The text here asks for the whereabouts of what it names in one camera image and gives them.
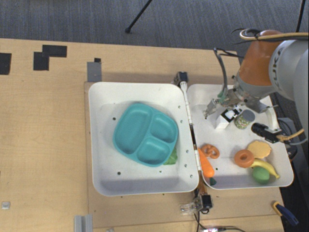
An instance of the banana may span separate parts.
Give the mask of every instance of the banana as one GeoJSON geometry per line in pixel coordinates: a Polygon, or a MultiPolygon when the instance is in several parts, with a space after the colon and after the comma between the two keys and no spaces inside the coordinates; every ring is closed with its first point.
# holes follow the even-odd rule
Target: banana
{"type": "Polygon", "coordinates": [[[252,163],[252,165],[250,167],[254,168],[254,167],[257,167],[257,166],[265,168],[266,170],[268,170],[270,174],[272,174],[276,177],[276,179],[280,178],[280,175],[278,175],[276,173],[275,168],[270,163],[263,161],[263,160],[260,160],[260,159],[254,159],[254,162],[252,163]]]}

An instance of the blue object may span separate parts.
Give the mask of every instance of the blue object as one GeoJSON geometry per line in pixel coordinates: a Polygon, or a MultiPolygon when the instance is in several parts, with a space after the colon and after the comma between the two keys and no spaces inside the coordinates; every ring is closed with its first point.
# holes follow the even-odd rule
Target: blue object
{"type": "Polygon", "coordinates": [[[153,107],[135,103],[122,114],[112,140],[126,157],[157,167],[169,159],[177,138],[178,127],[173,119],[153,107]]]}
{"type": "Polygon", "coordinates": [[[292,225],[292,226],[296,226],[299,222],[297,220],[297,218],[293,215],[292,212],[290,212],[287,208],[283,207],[280,204],[276,204],[276,208],[278,209],[278,211],[288,220],[288,222],[292,225]]]}

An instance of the toy donut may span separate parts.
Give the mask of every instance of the toy donut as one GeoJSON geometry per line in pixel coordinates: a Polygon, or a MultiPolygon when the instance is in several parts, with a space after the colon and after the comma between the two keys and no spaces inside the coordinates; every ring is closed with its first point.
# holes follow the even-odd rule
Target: toy donut
{"type": "Polygon", "coordinates": [[[210,144],[202,146],[201,151],[206,157],[210,157],[212,159],[217,159],[220,156],[220,152],[217,147],[210,144]]]}
{"type": "Polygon", "coordinates": [[[242,149],[235,154],[234,161],[241,168],[249,168],[254,162],[254,155],[251,151],[242,149]]]}

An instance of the metal bracket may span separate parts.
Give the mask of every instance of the metal bracket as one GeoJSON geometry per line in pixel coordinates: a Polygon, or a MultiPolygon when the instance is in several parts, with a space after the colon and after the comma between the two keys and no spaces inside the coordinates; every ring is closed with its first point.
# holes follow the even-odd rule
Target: metal bracket
{"type": "Polygon", "coordinates": [[[212,208],[211,196],[208,194],[198,195],[191,203],[180,206],[181,215],[193,215],[196,212],[207,214],[212,208]]]}
{"type": "Polygon", "coordinates": [[[74,232],[93,232],[92,215],[75,216],[74,232]]]}
{"type": "Polygon", "coordinates": [[[8,75],[11,69],[11,53],[0,53],[0,75],[8,75]]]}
{"type": "Polygon", "coordinates": [[[95,58],[94,62],[87,62],[87,81],[92,83],[102,81],[101,59],[95,58]]]}
{"type": "Polygon", "coordinates": [[[2,210],[9,210],[10,207],[11,207],[11,202],[2,202],[2,205],[1,205],[2,210]]]}
{"type": "Polygon", "coordinates": [[[186,82],[186,83],[189,82],[187,72],[177,72],[172,84],[180,87],[181,82],[186,82]]]}

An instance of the carrot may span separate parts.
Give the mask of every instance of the carrot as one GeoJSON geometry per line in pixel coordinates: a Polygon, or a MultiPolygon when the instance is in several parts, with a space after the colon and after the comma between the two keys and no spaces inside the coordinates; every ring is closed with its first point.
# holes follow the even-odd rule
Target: carrot
{"type": "Polygon", "coordinates": [[[204,178],[211,178],[214,176],[214,169],[212,168],[210,162],[208,161],[207,157],[205,156],[205,154],[203,153],[203,151],[201,151],[200,148],[198,148],[198,153],[199,153],[199,160],[201,162],[201,168],[202,168],[202,172],[204,175],[204,178]]]}

